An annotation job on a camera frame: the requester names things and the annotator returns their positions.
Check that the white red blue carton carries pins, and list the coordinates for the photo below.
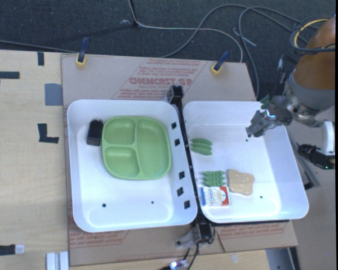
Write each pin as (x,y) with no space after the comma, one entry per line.
(215,196)

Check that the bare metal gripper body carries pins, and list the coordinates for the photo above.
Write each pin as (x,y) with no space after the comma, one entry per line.
(283,112)

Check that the brown cardboard board red print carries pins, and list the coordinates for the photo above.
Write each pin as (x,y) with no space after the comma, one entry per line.
(107,77)

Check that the tan bread slice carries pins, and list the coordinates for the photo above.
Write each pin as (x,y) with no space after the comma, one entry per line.
(240,182)

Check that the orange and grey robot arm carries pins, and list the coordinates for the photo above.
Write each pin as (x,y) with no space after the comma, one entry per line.
(316,66)

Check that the black cylinder on white bracket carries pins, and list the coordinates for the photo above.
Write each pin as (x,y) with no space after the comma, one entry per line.
(328,135)

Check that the white plastic tray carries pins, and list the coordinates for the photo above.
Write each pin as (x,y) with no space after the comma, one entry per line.
(124,201)
(242,122)

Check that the green divided plate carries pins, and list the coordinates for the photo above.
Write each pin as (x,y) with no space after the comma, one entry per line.
(152,148)

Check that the green pea pods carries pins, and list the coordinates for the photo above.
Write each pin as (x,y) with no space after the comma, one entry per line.
(201,146)
(213,178)

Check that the thin black rod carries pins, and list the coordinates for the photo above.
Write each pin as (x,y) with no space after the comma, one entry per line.
(189,162)

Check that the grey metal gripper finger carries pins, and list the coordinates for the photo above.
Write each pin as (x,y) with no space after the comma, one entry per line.
(263,129)
(256,121)

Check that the small black bottle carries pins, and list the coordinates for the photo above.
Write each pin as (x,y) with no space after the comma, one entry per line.
(94,132)

